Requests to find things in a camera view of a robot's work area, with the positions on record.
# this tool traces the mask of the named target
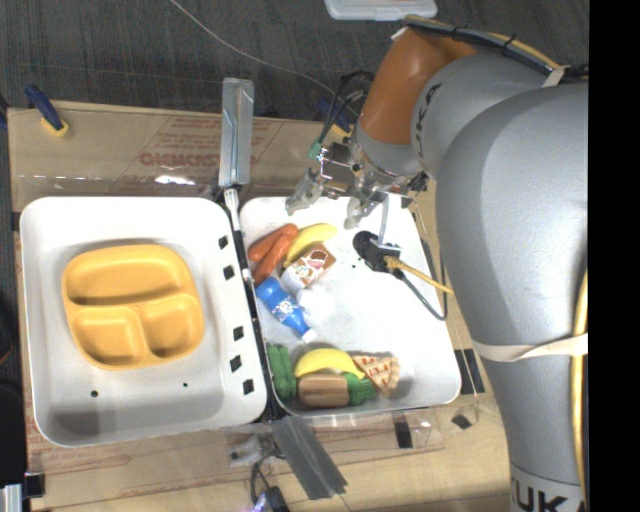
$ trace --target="white strap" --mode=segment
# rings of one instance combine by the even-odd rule
[[[568,68],[569,66],[559,66],[555,68],[551,73],[549,73],[549,76],[542,84],[542,87],[553,87],[554,85],[558,85],[564,76],[565,70]]]
[[[542,345],[486,345],[473,340],[473,348],[485,359],[499,363],[514,363],[540,356],[583,356],[589,353],[588,333],[551,341]]]

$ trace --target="white plastic container lid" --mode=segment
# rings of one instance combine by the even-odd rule
[[[409,14],[433,18],[438,12],[434,0],[324,0],[337,20],[397,21]]]

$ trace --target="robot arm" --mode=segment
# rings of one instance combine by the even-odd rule
[[[307,183],[350,195],[345,226],[355,227],[419,173],[436,182],[447,273],[505,426],[512,511],[586,511],[572,385],[584,351],[568,342],[544,357],[504,354],[586,328],[576,305],[586,296],[588,80],[500,36],[420,24],[382,62],[353,140],[324,150]],[[502,51],[476,50],[492,38]]]

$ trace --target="white bottle cap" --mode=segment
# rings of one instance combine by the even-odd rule
[[[302,335],[302,341],[304,341],[305,343],[309,343],[310,341],[314,341],[316,339],[318,339],[318,333],[313,329],[309,329]]]

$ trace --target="sink basin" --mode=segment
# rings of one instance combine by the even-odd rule
[[[253,322],[218,205],[47,197],[25,208],[20,234],[34,416],[51,442],[99,445],[262,414]],[[125,276],[115,287],[114,275]]]

